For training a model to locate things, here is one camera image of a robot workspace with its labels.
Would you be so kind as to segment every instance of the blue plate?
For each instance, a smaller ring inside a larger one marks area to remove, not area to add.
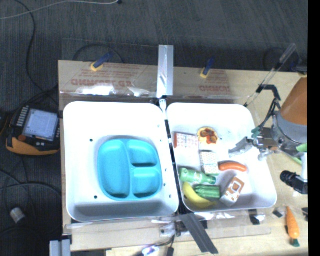
[[[104,194],[117,201],[137,201],[156,195],[162,187],[157,150],[139,139],[112,139],[98,151],[97,171]]]

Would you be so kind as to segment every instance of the orange carrot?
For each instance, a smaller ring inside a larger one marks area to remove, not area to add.
[[[298,242],[298,237],[300,236],[300,229],[296,221],[296,218],[289,206],[286,207],[286,225],[288,227],[288,234],[290,238],[293,239],[292,245],[295,247],[300,246]]]
[[[236,161],[226,161],[226,162],[219,163],[219,170],[220,171],[236,170],[240,172],[246,172],[247,167]]]

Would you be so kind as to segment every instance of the screen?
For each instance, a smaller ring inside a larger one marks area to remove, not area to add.
[[[31,108],[22,134],[53,142],[58,122],[57,114]]]

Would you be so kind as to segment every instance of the round toy food with brown topping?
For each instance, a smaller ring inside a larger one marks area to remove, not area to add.
[[[202,144],[214,145],[218,142],[218,134],[210,127],[201,128],[197,135]]]

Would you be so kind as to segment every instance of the yellow banana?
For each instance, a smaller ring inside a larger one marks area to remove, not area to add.
[[[198,208],[207,208],[209,206],[213,206],[216,203],[215,202],[211,202],[201,196],[199,196],[195,190],[193,189],[193,187],[188,183],[188,182],[184,182],[183,183],[183,187],[182,187],[183,193],[185,195],[185,197],[196,207]]]

